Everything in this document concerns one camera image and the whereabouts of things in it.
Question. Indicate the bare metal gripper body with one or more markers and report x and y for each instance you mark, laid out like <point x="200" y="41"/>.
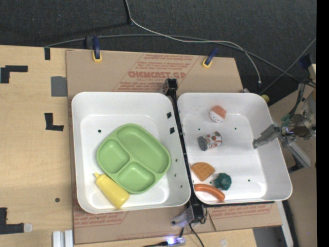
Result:
<point x="300" y="127"/>

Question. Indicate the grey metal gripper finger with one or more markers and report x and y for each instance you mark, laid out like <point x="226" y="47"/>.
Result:
<point x="260" y="142"/>
<point x="271" y="131"/>

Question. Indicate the white plastic tray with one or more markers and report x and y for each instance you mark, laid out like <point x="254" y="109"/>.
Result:
<point x="90" y="107"/>
<point x="246" y="158"/>

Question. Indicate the white can with red print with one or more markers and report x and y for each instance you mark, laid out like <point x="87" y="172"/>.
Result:
<point x="212" y="140"/>

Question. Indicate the pink and white carton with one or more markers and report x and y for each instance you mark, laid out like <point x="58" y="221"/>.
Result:
<point x="218" y="113"/>

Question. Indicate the green broccoli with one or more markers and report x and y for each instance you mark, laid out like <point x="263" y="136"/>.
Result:
<point x="223" y="181"/>

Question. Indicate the orange waffle biscuit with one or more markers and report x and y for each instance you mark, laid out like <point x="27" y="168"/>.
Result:
<point x="202" y="170"/>

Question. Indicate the orange sausage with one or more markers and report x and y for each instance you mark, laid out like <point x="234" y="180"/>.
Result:
<point x="208" y="188"/>

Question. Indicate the thin black rod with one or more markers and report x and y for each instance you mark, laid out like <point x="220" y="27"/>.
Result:
<point x="181" y="140"/>

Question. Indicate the green divided plate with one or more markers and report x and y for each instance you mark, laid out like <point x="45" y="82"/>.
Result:
<point x="138" y="145"/>

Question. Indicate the yellow squeeze bottle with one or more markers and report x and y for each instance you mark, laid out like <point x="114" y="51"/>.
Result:
<point x="113" y="190"/>

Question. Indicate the brown cardboard board red print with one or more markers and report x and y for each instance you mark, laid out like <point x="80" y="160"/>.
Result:
<point x="108" y="71"/>

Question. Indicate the black cylinder on white bracket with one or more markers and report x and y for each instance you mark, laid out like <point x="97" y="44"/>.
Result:
<point x="312" y="71"/>

